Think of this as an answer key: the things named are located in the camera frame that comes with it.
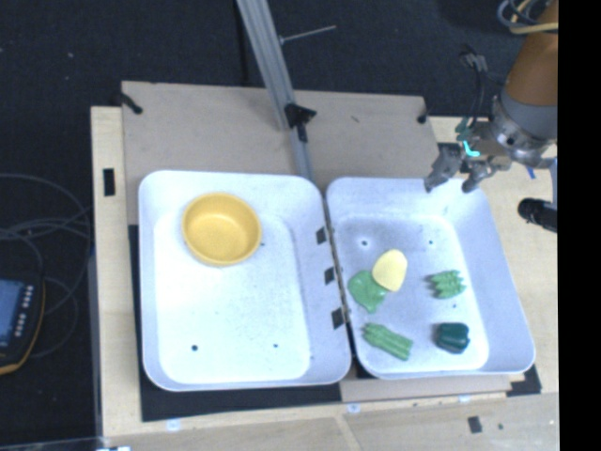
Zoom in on yellow bowl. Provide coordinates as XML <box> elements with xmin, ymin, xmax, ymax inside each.
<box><xmin>180</xmin><ymin>192</ymin><xmax>264</xmax><ymax>269</ymax></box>

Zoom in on long green asparagus bundle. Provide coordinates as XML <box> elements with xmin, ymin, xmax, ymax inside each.
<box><xmin>361</xmin><ymin>321</ymin><xmax>415</xmax><ymax>363</ymax></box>

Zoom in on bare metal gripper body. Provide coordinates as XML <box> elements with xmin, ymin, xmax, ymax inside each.
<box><xmin>438</xmin><ymin>110</ymin><xmax>559</xmax><ymax>170</ymax></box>

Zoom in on yellow potato chip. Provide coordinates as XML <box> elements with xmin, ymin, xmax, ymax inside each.
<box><xmin>371</xmin><ymin>248</ymin><xmax>409</xmax><ymax>293</ymax></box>

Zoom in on white plastic tray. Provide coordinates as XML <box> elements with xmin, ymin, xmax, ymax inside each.
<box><xmin>324</xmin><ymin>176</ymin><xmax>537</xmax><ymax>381</ymax></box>
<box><xmin>137</xmin><ymin>169</ymin><xmax>354</xmax><ymax>393</ymax></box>

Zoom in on short green bean bundle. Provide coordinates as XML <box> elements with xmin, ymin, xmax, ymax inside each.
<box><xmin>424</xmin><ymin>270</ymin><xmax>468</xmax><ymax>301</ymax></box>

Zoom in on black cylinder on white bracket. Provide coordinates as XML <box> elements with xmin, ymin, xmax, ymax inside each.
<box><xmin>516</xmin><ymin>156</ymin><xmax>560</xmax><ymax>235</ymax></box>

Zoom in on light green lettuce leaf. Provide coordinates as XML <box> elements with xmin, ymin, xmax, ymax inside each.
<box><xmin>347</xmin><ymin>270</ymin><xmax>389</xmax><ymax>315</ymax></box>

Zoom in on brown cardboard board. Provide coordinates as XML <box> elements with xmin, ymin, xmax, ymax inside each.
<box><xmin>120</xmin><ymin>80</ymin><xmax>514</xmax><ymax>404</ymax></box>

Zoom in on dark green bell pepper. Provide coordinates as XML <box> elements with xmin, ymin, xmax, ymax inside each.
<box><xmin>434</xmin><ymin>321</ymin><xmax>471</xmax><ymax>355</ymax></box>

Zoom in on thin black rod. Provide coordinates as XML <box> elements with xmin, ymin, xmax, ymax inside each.
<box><xmin>321</xmin><ymin>194</ymin><xmax>353</xmax><ymax>329</ymax></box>

